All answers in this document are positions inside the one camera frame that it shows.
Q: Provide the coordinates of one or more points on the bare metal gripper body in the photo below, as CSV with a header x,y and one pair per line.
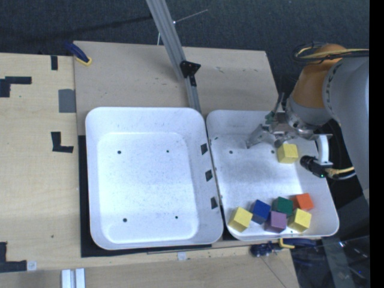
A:
x,y
287,125

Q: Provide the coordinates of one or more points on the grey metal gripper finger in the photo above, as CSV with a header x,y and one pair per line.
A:
x,y
257,136
279,141

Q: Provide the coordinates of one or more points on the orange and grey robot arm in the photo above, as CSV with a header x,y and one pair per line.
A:
x,y
345,94

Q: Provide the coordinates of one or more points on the yellow cube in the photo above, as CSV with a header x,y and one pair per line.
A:
x,y
287,153
240,219
300,220

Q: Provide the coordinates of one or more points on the white plastic tray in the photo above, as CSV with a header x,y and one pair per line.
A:
x,y
258,178
150,184

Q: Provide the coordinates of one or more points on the orange cube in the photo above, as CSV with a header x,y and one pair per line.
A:
x,y
303,201

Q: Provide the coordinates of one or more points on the green cube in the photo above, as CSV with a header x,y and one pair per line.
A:
x,y
282,205

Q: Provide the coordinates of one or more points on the blue cube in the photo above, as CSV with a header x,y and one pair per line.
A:
x,y
260,210

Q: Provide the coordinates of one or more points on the purple cube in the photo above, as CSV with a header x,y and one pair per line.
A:
x,y
276,221

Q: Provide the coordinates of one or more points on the pale wood board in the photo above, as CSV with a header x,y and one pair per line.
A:
x,y
135,76

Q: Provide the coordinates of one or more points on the black cylinder on white bracket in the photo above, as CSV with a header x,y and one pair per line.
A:
x,y
323,148

